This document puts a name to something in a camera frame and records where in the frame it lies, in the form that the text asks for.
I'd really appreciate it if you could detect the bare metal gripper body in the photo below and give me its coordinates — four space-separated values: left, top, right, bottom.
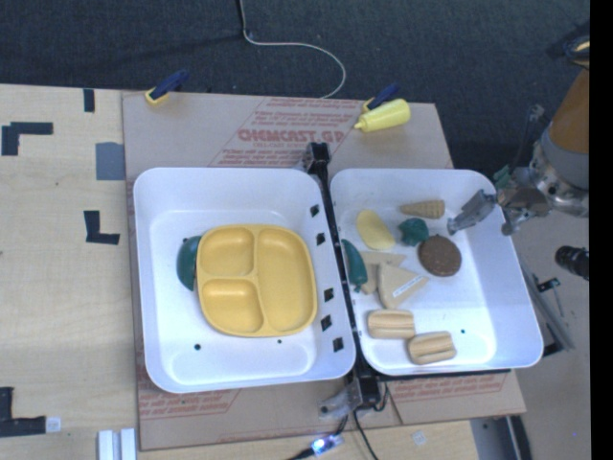
495 167 590 220

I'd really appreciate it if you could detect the green toy pepper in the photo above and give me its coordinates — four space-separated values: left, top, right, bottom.
175 235 203 292
340 238 370 294

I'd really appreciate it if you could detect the brown round toy biscuit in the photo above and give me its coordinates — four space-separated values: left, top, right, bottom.
417 234 464 278

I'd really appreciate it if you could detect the white plastic tray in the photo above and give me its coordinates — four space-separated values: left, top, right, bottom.
329 167 545 378
132 166 357 395

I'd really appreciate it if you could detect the yellow mustard bottle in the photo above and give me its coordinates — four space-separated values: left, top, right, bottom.
352 97 413 134

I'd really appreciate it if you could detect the tan toy hot dog bun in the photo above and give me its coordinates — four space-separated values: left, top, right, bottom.
366 309 417 340
406 330 458 367

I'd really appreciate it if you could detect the yellow toy potato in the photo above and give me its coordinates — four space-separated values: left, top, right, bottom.
354 208 397 251

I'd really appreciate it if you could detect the tan toy bread triangle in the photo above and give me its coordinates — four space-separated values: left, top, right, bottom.
376 262 431 311
358 250 408 296

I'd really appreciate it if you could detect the black block with thin wires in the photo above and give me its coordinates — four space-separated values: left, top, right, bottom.
351 370 385 409
304 142 332 175

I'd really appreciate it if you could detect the black cylinder on white bracket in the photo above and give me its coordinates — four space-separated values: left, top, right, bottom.
554 244 591 283

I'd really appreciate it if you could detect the thin black rod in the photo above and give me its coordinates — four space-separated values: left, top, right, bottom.
315 160 373 388

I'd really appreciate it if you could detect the tan toy ice cream cone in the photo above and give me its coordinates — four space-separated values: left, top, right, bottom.
398 198 447 220

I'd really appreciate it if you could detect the brown cardboard board red print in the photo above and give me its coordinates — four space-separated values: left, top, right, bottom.
121 90 529 452

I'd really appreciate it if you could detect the green toy broccoli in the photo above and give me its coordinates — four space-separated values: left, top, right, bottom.
397 217 431 247

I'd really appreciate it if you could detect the yellow divided plate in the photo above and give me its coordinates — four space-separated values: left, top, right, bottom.
195 223 319 339

